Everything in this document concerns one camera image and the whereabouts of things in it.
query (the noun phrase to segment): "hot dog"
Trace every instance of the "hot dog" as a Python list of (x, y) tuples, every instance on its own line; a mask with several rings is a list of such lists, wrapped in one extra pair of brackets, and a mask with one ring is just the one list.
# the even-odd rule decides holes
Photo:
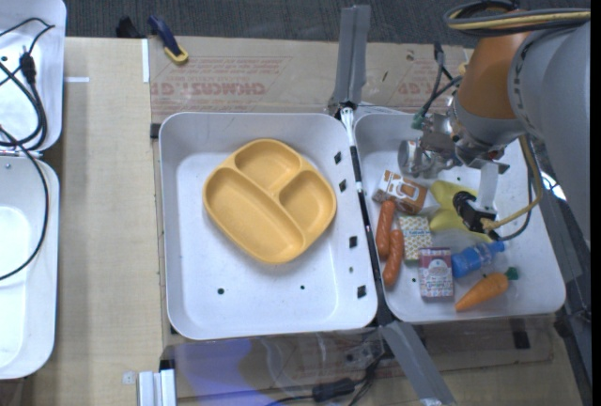
[(380, 259), (388, 257), (390, 249), (390, 233), (393, 226), (393, 215), (396, 206), (391, 200), (385, 200), (379, 210), (378, 228), (376, 229), (376, 247)]
[(386, 259), (384, 272), (382, 273), (382, 279), (387, 288), (390, 288), (396, 282), (398, 273), (401, 270), (401, 261), (403, 260), (404, 253), (405, 237), (403, 236), (403, 231), (401, 229), (394, 229), (390, 234), (390, 251), (388, 259)]

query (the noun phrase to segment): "toy carrot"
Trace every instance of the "toy carrot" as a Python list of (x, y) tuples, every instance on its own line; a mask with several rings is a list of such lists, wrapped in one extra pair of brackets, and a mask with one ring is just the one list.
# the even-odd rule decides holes
[(517, 279), (516, 268), (510, 267), (505, 273), (491, 273), (480, 279), (455, 304), (455, 311), (464, 311), (477, 304), (502, 295), (509, 288), (509, 281)]

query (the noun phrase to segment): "yellow and blue tool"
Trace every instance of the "yellow and blue tool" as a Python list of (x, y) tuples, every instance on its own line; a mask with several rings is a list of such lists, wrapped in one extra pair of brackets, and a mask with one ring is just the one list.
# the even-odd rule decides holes
[(152, 32), (159, 34), (162, 43), (165, 46), (165, 53), (177, 64), (182, 64), (188, 60), (188, 52), (181, 45), (177, 44), (176, 38), (173, 36), (167, 23), (162, 18), (150, 15), (148, 24), (152, 27)]

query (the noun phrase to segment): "yellow cable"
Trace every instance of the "yellow cable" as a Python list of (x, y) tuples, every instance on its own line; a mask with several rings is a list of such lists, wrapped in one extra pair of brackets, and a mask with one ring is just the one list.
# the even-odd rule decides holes
[(523, 215), (526, 212), (530, 211), (532, 208), (534, 208), (534, 206), (536, 206), (536, 204), (540, 202), (541, 198), (543, 197), (543, 182), (541, 181), (541, 175), (538, 171), (538, 167), (536, 166), (536, 162), (534, 161), (534, 157), (532, 156), (531, 150), (528, 147), (528, 141), (525, 134), (519, 136), (519, 143), (524, 152), (524, 156), (526, 157), (526, 161), (528, 162), (528, 165), (532, 171), (532, 175), (534, 176), (534, 190), (536, 191), (536, 198), (525, 208), (520, 209), (519, 211), (511, 214), (509, 217), (506, 217), (499, 221), (493, 222), (490, 219), (481, 219), (480, 222), (482, 223), (482, 227), (485, 230), (485, 232), (490, 232), (491, 230), (496, 229), (497, 227), (501, 227), (513, 221), (520, 215)]
[(552, 22), (555, 20), (581, 20), (581, 19), (590, 19), (591, 12), (587, 11), (578, 11), (578, 12), (557, 12), (557, 13), (547, 13), (547, 14), (538, 14), (538, 15), (523, 15), (519, 17), (511, 17), (507, 16), (497, 20), (485, 20), (485, 21), (474, 21), (469, 23), (449, 23), (450, 28), (454, 28), (456, 30), (471, 30), (474, 28), (491, 28), (493, 26), (501, 26), (508, 25), (514, 23), (544, 23), (544, 22)]

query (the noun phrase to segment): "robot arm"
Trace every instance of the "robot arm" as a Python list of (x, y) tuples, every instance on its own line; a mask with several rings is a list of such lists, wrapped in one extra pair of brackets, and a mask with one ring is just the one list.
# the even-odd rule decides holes
[[(498, 8), (507, 12), (501, 19), (470, 17)], [(406, 170), (432, 177), (460, 164), (479, 168), (479, 197), (458, 197), (456, 208), (471, 230), (487, 231), (481, 219), (494, 219), (489, 206), (496, 177), (507, 167), (498, 160), (508, 144), (530, 133), (544, 142), (590, 242), (590, 11), (523, 12), (512, 2), (491, 0), (454, 8), (445, 18), (481, 39), (446, 114), (421, 122), (424, 133)], [(430, 152), (426, 166), (420, 153), (424, 150)], [(469, 207), (462, 209), (462, 203)]]

